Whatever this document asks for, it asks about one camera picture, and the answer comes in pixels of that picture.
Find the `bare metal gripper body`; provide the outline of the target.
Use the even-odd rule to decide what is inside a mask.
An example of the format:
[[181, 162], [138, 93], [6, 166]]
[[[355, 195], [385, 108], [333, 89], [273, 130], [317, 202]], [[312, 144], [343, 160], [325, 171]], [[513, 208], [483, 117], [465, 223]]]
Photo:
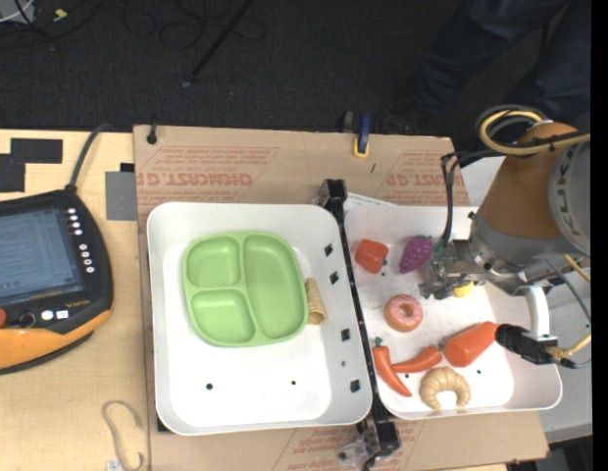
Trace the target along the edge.
[[440, 239], [434, 247], [431, 272], [437, 287], [461, 287], [484, 278], [484, 269], [472, 257], [466, 239]]

